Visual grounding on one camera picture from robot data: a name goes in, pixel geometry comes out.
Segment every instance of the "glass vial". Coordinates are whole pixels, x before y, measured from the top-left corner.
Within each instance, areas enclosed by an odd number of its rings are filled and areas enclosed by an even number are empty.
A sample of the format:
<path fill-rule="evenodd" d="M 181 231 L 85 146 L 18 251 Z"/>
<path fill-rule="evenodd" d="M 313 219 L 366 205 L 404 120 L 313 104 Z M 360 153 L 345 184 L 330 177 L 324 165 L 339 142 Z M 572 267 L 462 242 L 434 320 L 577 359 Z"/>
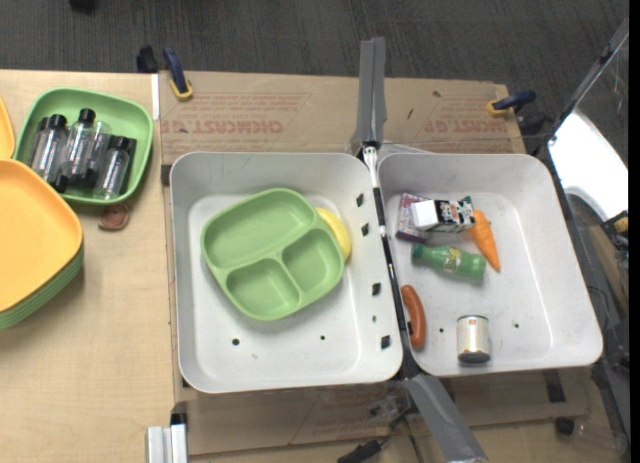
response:
<path fill-rule="evenodd" d="M 32 168 L 49 184 L 54 184 L 60 174 L 67 146 L 67 119 L 53 115 L 42 132 L 33 158 Z"/>
<path fill-rule="evenodd" d="M 105 122 L 94 122 L 93 127 L 95 129 L 93 144 L 91 145 L 91 151 L 87 156 L 87 183 L 90 187 L 93 187 L 96 183 L 98 173 L 104 161 L 104 157 L 109 150 L 109 143 L 111 142 L 111 127 Z"/>
<path fill-rule="evenodd" d="M 596 424 L 590 419 L 558 417 L 555 427 L 559 436 L 587 450 L 600 450 L 617 456 L 622 456 L 627 450 L 627 437 L 624 433 Z"/>
<path fill-rule="evenodd" d="M 129 139 L 118 137 L 115 145 L 107 150 L 98 173 L 94 194 L 102 200 L 120 196 L 122 183 L 129 167 Z"/>
<path fill-rule="evenodd" d="M 69 131 L 69 141 L 65 155 L 65 162 L 62 166 L 62 174 L 68 177 L 71 183 L 84 178 L 87 173 L 89 156 L 93 140 L 95 139 L 95 129 L 93 121 L 96 114 L 92 109 L 84 108 L 80 110 L 78 120 L 71 126 Z"/>
<path fill-rule="evenodd" d="M 38 148 L 38 143 L 40 143 L 40 137 L 42 133 L 47 128 L 47 124 L 49 123 L 49 117 L 45 116 L 42 120 L 38 122 L 36 126 L 36 132 L 33 134 L 31 138 L 31 146 L 29 147 L 29 153 L 27 154 L 27 158 L 25 159 L 25 164 L 28 166 L 33 165 L 33 158 L 36 156 L 36 150 Z"/>

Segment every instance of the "green bottle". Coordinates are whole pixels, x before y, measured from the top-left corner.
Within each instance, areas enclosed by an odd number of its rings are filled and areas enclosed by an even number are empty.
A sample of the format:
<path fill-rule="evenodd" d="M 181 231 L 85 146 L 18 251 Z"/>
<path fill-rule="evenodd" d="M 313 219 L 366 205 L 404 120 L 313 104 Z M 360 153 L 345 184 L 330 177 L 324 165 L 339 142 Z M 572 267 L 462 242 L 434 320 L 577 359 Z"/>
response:
<path fill-rule="evenodd" d="M 480 280 L 487 268 L 487 260 L 476 253 L 468 253 L 451 246 L 429 247 L 415 243 L 411 261 L 418 266 L 430 266 L 473 280 Z"/>

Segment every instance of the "orange plate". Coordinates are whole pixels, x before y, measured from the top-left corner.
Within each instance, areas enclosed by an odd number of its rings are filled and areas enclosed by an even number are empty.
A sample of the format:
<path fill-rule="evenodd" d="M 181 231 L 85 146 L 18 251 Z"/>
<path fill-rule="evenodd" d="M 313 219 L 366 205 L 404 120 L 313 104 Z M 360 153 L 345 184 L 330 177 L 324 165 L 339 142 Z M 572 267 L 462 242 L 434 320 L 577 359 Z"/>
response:
<path fill-rule="evenodd" d="M 0 159 L 9 159 L 13 154 L 15 144 L 9 113 L 7 113 L 2 97 L 0 97 Z"/>
<path fill-rule="evenodd" d="M 0 159 L 0 312 L 37 292 L 78 253 L 80 220 L 28 166 Z"/>

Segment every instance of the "green square bowl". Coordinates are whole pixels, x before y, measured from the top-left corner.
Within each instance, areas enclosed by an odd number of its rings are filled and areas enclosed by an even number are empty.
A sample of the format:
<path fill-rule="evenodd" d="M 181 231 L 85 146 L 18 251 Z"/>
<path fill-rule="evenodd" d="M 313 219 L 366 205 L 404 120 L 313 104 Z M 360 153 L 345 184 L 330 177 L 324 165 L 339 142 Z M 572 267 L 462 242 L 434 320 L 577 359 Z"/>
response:
<path fill-rule="evenodd" d="M 153 142 L 153 120 L 148 111 L 139 104 L 114 95 L 81 88 L 54 88 L 40 95 L 27 115 L 14 152 L 14 158 L 25 162 L 29 154 L 31 140 L 38 122 L 53 114 L 66 117 L 73 124 L 83 108 L 96 112 L 96 120 L 106 122 L 112 134 L 136 140 L 136 148 L 129 166 L 127 189 L 121 195 L 109 200 L 93 197 L 90 189 L 70 186 L 62 193 L 65 200 L 93 205 L 111 205 L 129 198 L 138 188 L 151 155 Z"/>

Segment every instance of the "toy sausage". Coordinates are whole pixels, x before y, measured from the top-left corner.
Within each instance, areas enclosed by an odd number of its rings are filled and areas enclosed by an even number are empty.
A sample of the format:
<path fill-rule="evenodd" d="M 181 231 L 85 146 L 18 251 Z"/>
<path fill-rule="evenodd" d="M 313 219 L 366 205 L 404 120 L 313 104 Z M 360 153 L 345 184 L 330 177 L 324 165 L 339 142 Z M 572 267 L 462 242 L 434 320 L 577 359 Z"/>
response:
<path fill-rule="evenodd" d="M 424 315 L 424 308 L 418 293 L 411 285 L 403 285 L 400 287 L 402 300 L 404 301 L 409 315 L 411 316 L 411 347 L 420 349 L 424 346 L 424 339 L 427 336 L 427 320 Z"/>

